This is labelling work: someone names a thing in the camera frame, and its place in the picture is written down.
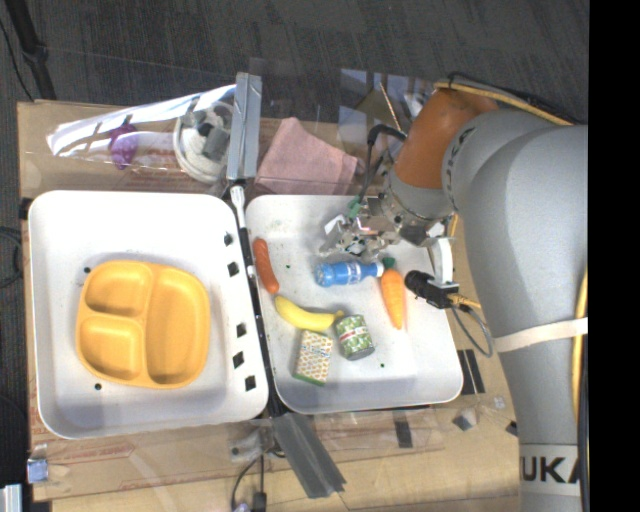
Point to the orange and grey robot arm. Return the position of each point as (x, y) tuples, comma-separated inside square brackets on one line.
[(525, 210)]

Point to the orange sausage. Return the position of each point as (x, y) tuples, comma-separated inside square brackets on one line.
[(265, 265)]

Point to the brown cardboard board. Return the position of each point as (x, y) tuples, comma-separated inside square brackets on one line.
[(150, 465)]

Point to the white plastic tray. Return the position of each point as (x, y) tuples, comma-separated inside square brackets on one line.
[(400, 370), (150, 225)]

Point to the pink cloth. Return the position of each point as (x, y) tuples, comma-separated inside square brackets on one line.
[(305, 160)]

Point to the green and white can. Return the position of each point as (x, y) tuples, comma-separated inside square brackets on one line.
[(355, 337)]

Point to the black cylinder on white bracket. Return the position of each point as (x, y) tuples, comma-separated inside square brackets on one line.
[(425, 287)]

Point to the orange carrot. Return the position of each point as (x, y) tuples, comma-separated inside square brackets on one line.
[(394, 295)]

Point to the purple grapes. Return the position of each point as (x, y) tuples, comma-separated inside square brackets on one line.
[(123, 147)]

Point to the yellow banana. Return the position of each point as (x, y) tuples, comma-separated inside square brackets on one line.
[(300, 316)]

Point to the yellow divided plate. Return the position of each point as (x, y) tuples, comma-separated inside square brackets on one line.
[(145, 325)]

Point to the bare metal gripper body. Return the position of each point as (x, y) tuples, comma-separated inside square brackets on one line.
[(380, 227)]

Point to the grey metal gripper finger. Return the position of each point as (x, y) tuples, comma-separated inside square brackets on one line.
[(336, 225), (334, 245)]

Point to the blue bottle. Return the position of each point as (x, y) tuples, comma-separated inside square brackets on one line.
[(345, 273)]

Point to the white and orange carton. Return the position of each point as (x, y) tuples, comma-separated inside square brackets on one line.
[(314, 357)]

